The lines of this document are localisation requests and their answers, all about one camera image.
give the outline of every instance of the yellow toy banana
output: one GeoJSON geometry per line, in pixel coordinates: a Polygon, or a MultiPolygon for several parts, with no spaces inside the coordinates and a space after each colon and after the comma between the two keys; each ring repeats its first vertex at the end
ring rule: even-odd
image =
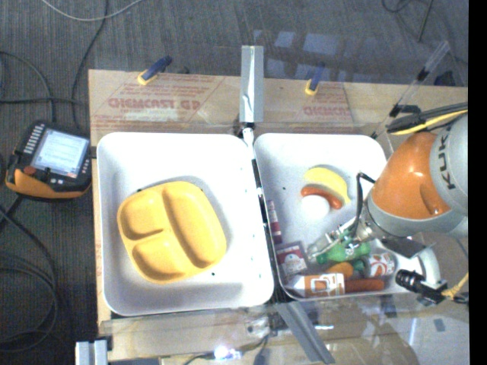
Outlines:
{"type": "Polygon", "coordinates": [[[338,174],[325,167],[313,167],[304,174],[309,183],[318,184],[327,188],[331,193],[343,200],[344,204],[350,202],[347,192],[347,183],[338,174]]]}

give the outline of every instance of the white cable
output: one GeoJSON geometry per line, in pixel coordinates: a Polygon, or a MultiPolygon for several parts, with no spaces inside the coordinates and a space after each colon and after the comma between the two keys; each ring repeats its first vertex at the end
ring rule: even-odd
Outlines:
{"type": "Polygon", "coordinates": [[[118,14],[122,14],[123,12],[127,11],[129,8],[131,8],[132,6],[140,3],[140,2],[143,2],[145,0],[135,0],[133,3],[130,3],[129,5],[127,5],[126,7],[116,11],[116,12],[113,12],[112,14],[109,14],[107,16],[102,16],[102,17],[76,17],[76,16],[71,16],[70,14],[66,14],[65,12],[61,11],[60,9],[58,9],[57,7],[55,7],[54,5],[52,5],[51,3],[49,3],[47,0],[41,0],[44,4],[46,4],[49,8],[51,8],[52,10],[56,11],[58,14],[61,14],[63,16],[66,16],[68,17],[69,19],[72,19],[74,21],[102,21],[103,19],[110,19],[111,17],[114,17],[114,16],[117,16],[118,14]]]}

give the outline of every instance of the white egg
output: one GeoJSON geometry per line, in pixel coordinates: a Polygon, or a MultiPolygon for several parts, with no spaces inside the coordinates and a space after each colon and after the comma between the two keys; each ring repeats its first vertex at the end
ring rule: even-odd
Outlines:
{"type": "Polygon", "coordinates": [[[329,202],[322,196],[308,195],[301,200],[304,215],[311,220],[319,220],[329,213],[329,202]]]}

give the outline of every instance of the blue clamp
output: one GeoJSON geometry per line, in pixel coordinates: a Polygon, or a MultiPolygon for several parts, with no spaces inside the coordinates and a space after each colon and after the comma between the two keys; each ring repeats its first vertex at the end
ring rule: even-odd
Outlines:
{"type": "Polygon", "coordinates": [[[173,59],[170,56],[165,56],[159,59],[149,69],[144,70],[140,75],[138,75],[137,81],[141,85],[147,85],[156,78],[158,73],[166,70],[166,67],[169,66],[172,61],[173,59]]]}
{"type": "Polygon", "coordinates": [[[318,91],[318,84],[320,83],[321,76],[325,70],[325,62],[320,62],[318,64],[317,70],[314,72],[313,77],[307,81],[304,92],[306,94],[314,95],[318,91]]]}

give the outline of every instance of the gray carpet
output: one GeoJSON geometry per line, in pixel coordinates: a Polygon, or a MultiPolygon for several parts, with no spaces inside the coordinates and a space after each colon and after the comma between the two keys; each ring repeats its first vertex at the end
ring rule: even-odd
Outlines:
{"type": "MultiPolygon", "coordinates": [[[[104,15],[104,0],[48,1],[75,17],[104,15]]],[[[110,0],[108,11],[133,1],[110,0]]],[[[467,86],[469,0],[434,0],[419,42],[427,6],[428,0],[146,0],[104,22],[83,22],[40,0],[0,0],[0,155],[8,159],[32,121],[52,117],[47,102],[6,100],[74,93],[84,105],[55,102],[57,122],[76,122],[88,133],[88,69],[141,71],[165,55],[173,57],[168,71],[238,76],[241,46],[262,45],[267,78],[305,79],[324,61],[324,80],[408,84],[446,40],[451,54],[444,71],[454,72],[448,84],[467,86]]],[[[0,188],[3,208],[15,199],[0,188]]],[[[13,353],[2,345],[0,363],[74,363],[74,342],[97,336],[91,191],[63,203],[24,199],[10,217],[45,245],[61,303],[52,334],[29,350],[13,353]]],[[[27,234],[6,221],[0,231],[0,250],[49,270],[27,234]]],[[[40,329],[51,297],[29,275],[0,273],[0,342],[5,342],[23,330],[40,329]]]]}

